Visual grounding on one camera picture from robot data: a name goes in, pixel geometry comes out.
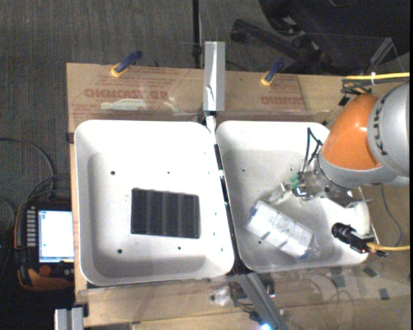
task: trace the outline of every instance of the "transparent plastic object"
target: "transparent plastic object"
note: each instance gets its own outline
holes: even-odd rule
[[[251,208],[244,228],[294,258],[318,258],[321,254],[312,230],[263,201]]]

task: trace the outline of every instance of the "orange button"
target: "orange button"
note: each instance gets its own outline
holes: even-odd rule
[[[40,276],[49,276],[52,272],[52,268],[49,265],[42,265],[40,267]]]

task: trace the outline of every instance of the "blue clamp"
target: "blue clamp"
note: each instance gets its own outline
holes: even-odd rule
[[[120,75],[127,72],[131,65],[135,65],[136,61],[139,60],[141,57],[142,52],[140,50],[137,50],[134,53],[130,54],[128,57],[126,57],[124,60],[122,60],[120,63],[114,65],[110,69],[110,72],[113,76],[119,77]]]
[[[271,70],[266,72],[260,82],[263,85],[271,85],[274,81],[275,74],[284,67],[283,58],[279,58],[277,62],[272,66]]]

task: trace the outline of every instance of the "table surface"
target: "table surface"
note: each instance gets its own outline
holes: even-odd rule
[[[198,109],[202,102],[203,70],[160,68],[158,69],[159,73],[157,73],[157,69],[154,67],[132,67],[123,79],[122,77],[107,77],[110,67],[111,65],[67,64],[70,133],[73,133],[83,121],[98,118],[125,118],[126,113],[128,113],[129,119],[144,118],[144,116],[152,119],[159,118],[164,101],[172,101],[173,104],[183,108],[183,113],[185,112],[192,117],[193,110]],[[267,120],[276,118],[276,116],[282,118],[305,115],[320,121],[322,118],[329,118],[338,112],[337,104],[341,99],[339,92],[341,77],[339,76],[279,74],[271,85],[272,88],[260,84],[262,76],[263,73],[257,72],[226,71],[226,109],[232,109],[231,113],[234,114],[240,112],[246,117],[258,113]],[[93,91],[93,96],[89,96],[92,95],[89,89],[95,89],[96,83],[102,89],[127,91],[136,87],[142,90],[142,95],[156,90],[167,93],[162,99],[156,96],[151,99],[149,104],[146,104],[151,109],[149,112],[107,111],[101,109],[101,103],[119,99],[110,98],[107,96],[109,93],[103,91],[100,93]],[[395,84],[377,85],[373,91],[376,95],[381,95],[393,87]],[[127,93],[127,98],[132,97],[132,94],[132,92]],[[221,329],[228,329],[225,324],[231,325],[235,322],[241,325],[241,329],[255,328],[255,323],[250,321],[239,308],[232,307],[232,305],[219,307],[209,301],[208,295],[211,290],[220,288],[221,283],[224,282],[221,278],[214,280],[213,283],[207,280],[196,280],[87,289],[88,284],[81,273],[78,257],[78,202],[75,165],[75,152],[72,143],[70,144],[70,167],[76,250],[75,290],[77,303],[87,303],[89,315],[85,318],[86,327],[140,321],[141,324],[135,325],[135,329],[157,329],[162,326],[164,321],[162,319],[167,319],[165,326],[168,329],[176,328],[178,324],[188,324],[190,320],[194,322],[193,324],[197,324],[197,329],[208,329],[208,326],[212,324],[220,324]],[[378,235],[380,231],[389,230],[388,218],[386,218],[381,202],[380,191],[376,187],[367,187],[363,191],[366,198],[373,199],[370,204],[370,214]],[[409,236],[408,188],[386,188],[386,193],[390,200],[389,205],[395,212],[395,217],[402,223],[405,236]],[[391,243],[390,241],[396,239],[394,236],[396,236],[394,233],[388,231],[383,236],[382,243],[387,240],[388,243]],[[395,254],[392,262],[401,267],[404,265],[408,267],[410,253]],[[352,277],[352,280],[355,280],[353,283],[357,283],[357,278],[351,274],[354,274],[351,269],[346,273]],[[282,297],[278,296],[276,304],[278,301],[282,305],[296,304],[305,308],[313,304],[313,302],[309,302],[307,305],[309,301],[307,298],[305,301],[301,300],[297,303],[297,297],[299,298],[301,293],[302,296],[306,295],[309,290],[303,288],[296,289],[295,292],[293,291],[294,282],[290,286],[290,292],[286,291]],[[399,293],[410,295],[410,288],[399,290]],[[358,294],[358,297],[367,298],[364,293]],[[371,296],[371,298],[374,297],[377,297],[376,292]]]

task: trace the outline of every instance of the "black pole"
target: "black pole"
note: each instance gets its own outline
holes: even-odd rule
[[[200,55],[202,48],[200,46],[200,15],[199,15],[199,0],[192,0],[193,4],[193,50],[191,55],[194,57],[195,68],[202,68]]]

